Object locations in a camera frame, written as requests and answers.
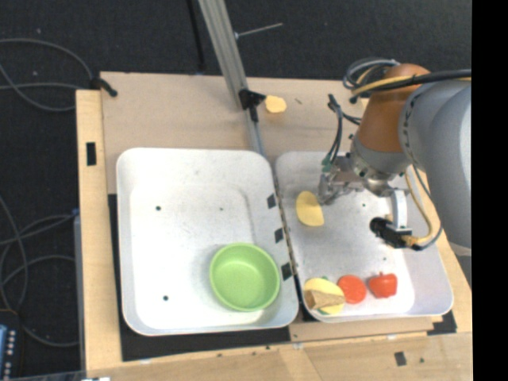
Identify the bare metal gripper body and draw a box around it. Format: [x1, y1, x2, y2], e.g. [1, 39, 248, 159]
[321, 153, 398, 198]

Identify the yellow crisp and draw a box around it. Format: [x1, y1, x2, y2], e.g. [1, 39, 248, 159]
[294, 190, 325, 228]
[264, 94, 287, 114]

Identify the white plastic tray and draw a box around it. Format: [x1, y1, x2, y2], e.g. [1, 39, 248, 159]
[115, 147, 300, 337]
[274, 150, 455, 325]

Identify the yellow round slice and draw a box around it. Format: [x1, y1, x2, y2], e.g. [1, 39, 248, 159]
[303, 277, 346, 317]

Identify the thin black and white rod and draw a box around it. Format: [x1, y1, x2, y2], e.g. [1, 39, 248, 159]
[246, 107, 300, 284]

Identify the orange tomato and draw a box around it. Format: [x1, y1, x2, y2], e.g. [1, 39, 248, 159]
[337, 275, 368, 305]

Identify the orange bell pepper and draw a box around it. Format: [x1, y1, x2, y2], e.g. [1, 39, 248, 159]
[368, 272, 398, 299]

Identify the brown bread wedge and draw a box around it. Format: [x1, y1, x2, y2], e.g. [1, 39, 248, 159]
[307, 290, 346, 310]

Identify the green bowl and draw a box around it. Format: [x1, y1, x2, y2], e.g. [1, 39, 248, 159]
[209, 242, 282, 313]

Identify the black block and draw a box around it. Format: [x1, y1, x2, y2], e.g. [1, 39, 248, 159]
[237, 88, 266, 111]

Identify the brown cardboard board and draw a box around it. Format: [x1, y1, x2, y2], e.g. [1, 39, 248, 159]
[98, 71, 472, 343]

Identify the black cylinder on white bracket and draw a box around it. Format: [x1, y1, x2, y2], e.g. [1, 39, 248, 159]
[369, 188, 414, 250]

